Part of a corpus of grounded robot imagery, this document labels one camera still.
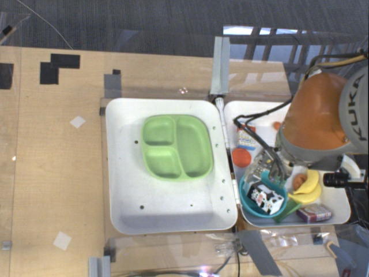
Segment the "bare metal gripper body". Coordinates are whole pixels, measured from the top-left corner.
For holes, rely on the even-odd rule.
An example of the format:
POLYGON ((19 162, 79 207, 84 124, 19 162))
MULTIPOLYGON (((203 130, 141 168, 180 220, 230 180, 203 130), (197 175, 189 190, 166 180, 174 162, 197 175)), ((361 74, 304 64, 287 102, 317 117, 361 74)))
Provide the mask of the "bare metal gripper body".
POLYGON ((292 169, 278 148, 261 149, 246 168, 244 180, 249 184, 262 179, 272 184, 286 184, 292 169))

